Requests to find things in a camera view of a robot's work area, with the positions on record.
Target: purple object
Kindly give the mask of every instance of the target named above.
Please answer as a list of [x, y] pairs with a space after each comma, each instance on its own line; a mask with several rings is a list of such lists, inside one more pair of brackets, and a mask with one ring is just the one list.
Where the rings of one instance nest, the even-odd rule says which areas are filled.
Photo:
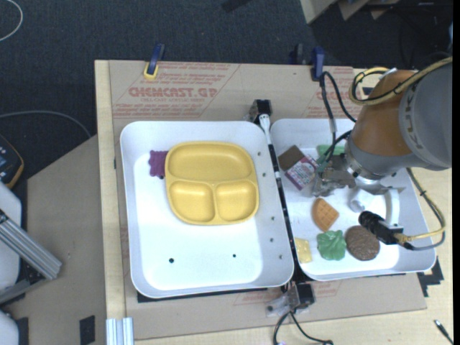
[[166, 155], [167, 151], [150, 151], [150, 176], [165, 177]]

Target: white cable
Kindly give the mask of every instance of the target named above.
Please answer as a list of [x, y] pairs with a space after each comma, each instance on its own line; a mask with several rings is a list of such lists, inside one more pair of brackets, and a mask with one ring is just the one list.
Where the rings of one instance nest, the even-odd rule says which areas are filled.
[[0, 42], [1, 41], [4, 41], [6, 40], [7, 38], [10, 38], [12, 35], [14, 35], [17, 30], [22, 26], [22, 21], [24, 20], [24, 15], [22, 13], [22, 9], [21, 7], [19, 6], [19, 4], [15, 1], [12, 1], [12, 0], [5, 0], [5, 1], [8, 1], [9, 3], [12, 3], [18, 10], [19, 10], [19, 13], [21, 14], [21, 17], [19, 18], [19, 23], [18, 25], [16, 26], [16, 28], [14, 28], [9, 34], [7, 34], [6, 36], [4, 37], [1, 37], [0, 38]]

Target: plastic tray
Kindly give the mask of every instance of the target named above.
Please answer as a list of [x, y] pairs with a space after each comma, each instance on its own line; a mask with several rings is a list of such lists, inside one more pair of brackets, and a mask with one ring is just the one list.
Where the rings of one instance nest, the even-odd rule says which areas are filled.
[[236, 224], [253, 217], [259, 189], [252, 158], [228, 142], [185, 142], [167, 154], [170, 207], [184, 222]]
[[[348, 119], [337, 120], [337, 135], [352, 129], [354, 123]], [[276, 121], [271, 129], [272, 141], [277, 155], [281, 155], [294, 144], [304, 154], [318, 157], [316, 147], [320, 144], [331, 143], [329, 122], [326, 119], [282, 119]], [[399, 223], [404, 226], [407, 235], [428, 232], [425, 219], [413, 189], [409, 175], [401, 170], [395, 177], [386, 177], [382, 184], [402, 189], [399, 194]], [[284, 175], [282, 185], [287, 201], [287, 211], [290, 217], [295, 238], [308, 240], [313, 260], [301, 263], [305, 274], [314, 280], [337, 280], [351, 277], [373, 275], [392, 275], [405, 272], [421, 272], [429, 270], [436, 261], [435, 249], [419, 252], [409, 251], [398, 245], [385, 245], [380, 243], [379, 254], [370, 261], [359, 261], [346, 253], [340, 261], [326, 260], [321, 257], [316, 246], [316, 237], [322, 231], [316, 226], [311, 217], [311, 208], [315, 200], [311, 194], [311, 184], [299, 191]], [[339, 213], [340, 216], [330, 230], [345, 231], [359, 225], [359, 213], [353, 212], [350, 203], [357, 191], [350, 188], [336, 189], [333, 195], [325, 197]], [[374, 197], [368, 209], [385, 218], [391, 214], [391, 205], [383, 195]], [[425, 246], [431, 244], [431, 239], [414, 241], [414, 244]]]
[[[183, 142], [228, 142], [252, 158], [259, 208], [240, 224], [181, 221], [150, 151]], [[132, 282], [150, 298], [279, 287], [294, 264], [265, 135], [247, 121], [136, 121], [121, 133]]]

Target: yellow and blue clamp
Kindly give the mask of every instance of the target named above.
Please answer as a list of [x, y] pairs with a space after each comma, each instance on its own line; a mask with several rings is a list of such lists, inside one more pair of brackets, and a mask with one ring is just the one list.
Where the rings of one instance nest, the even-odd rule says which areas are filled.
[[153, 81], [157, 77], [158, 61], [163, 59], [165, 54], [165, 45], [157, 43], [153, 49], [152, 58], [150, 62], [145, 65], [144, 78]]

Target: brown toy food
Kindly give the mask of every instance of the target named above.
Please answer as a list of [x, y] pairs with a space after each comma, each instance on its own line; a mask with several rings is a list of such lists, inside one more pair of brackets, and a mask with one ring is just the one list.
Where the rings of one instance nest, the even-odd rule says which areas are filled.
[[378, 239], [363, 226], [353, 226], [348, 229], [345, 241], [350, 254], [360, 261], [370, 261], [379, 254]]
[[323, 231], [328, 231], [339, 217], [339, 212], [322, 198], [315, 200], [311, 212], [315, 224]]

